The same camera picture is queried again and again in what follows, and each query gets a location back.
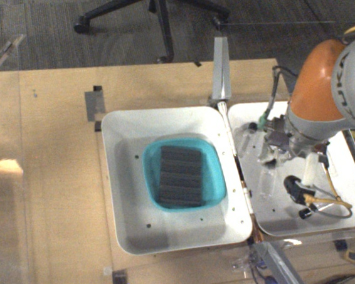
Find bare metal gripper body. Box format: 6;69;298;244
263;113;313;162

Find thin black and white rod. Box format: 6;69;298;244
219;98;256;217

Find teal plastic bowl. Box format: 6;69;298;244
139;133;229;216

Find white plastic tray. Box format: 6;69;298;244
99;97;256;258
226;91;355;241

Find dark grey ribbed foam block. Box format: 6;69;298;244
151;141;209;212

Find black office chair base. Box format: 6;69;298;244
70;0;236;73

